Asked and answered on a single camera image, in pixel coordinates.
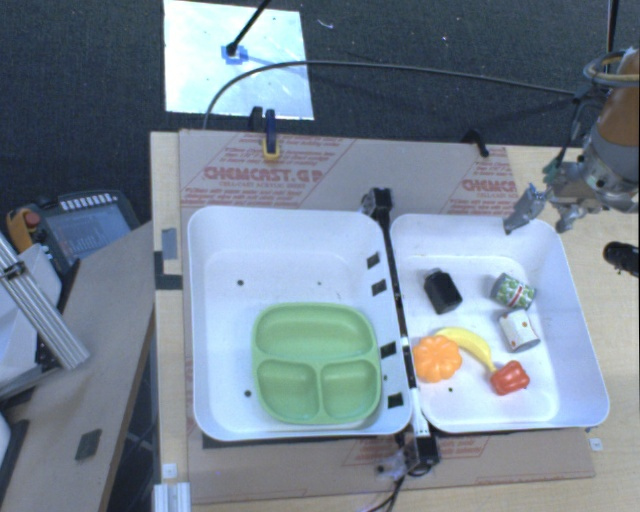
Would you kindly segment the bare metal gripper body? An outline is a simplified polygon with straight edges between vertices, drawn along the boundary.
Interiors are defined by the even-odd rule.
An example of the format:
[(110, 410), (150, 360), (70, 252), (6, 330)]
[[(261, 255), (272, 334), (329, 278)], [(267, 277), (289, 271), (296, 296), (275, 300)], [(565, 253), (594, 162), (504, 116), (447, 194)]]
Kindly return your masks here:
[(546, 166), (546, 197), (558, 208), (637, 212), (638, 189), (637, 181), (616, 174), (599, 160), (561, 164), (553, 160)]

